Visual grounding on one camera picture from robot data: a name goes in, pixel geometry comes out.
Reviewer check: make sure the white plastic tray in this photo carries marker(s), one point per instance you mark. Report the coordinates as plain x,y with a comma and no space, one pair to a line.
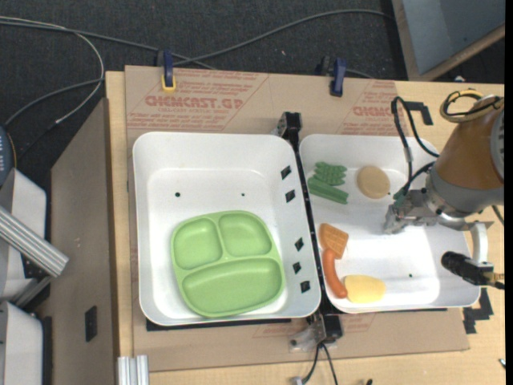
397,263
216,183

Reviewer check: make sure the brown cardboard board red print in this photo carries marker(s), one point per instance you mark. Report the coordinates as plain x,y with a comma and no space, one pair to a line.
224,102

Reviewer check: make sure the yellow potato slice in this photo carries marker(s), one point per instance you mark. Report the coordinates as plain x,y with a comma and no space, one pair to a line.
364,289

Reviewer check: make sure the orange waffle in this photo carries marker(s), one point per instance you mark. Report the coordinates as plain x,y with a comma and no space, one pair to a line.
334,239

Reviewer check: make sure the green pea pod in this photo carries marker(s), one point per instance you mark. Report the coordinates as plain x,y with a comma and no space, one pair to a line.
330,173

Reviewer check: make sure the green bean bundle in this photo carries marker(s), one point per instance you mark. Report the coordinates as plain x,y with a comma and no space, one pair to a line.
326,191

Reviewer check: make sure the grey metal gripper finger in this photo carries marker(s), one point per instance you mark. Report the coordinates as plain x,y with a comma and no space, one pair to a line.
398,225
388,223

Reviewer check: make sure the thin black rod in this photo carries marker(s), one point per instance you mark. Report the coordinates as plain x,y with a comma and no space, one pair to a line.
310,215

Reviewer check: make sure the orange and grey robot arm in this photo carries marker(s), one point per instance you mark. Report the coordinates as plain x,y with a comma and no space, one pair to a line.
467,163

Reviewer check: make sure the black cylinder on white bracket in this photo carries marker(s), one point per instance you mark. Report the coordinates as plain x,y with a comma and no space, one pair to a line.
465,267

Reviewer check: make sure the orange sausage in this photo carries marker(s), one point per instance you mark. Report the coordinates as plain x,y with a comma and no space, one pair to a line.
333,275

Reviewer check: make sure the beige round biscuit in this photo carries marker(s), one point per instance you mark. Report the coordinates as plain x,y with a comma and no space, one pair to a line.
372,182

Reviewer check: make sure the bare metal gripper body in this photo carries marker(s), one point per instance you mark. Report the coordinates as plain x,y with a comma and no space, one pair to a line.
421,211

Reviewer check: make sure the green divided plate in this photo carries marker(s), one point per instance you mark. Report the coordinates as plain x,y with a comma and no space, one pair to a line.
228,263

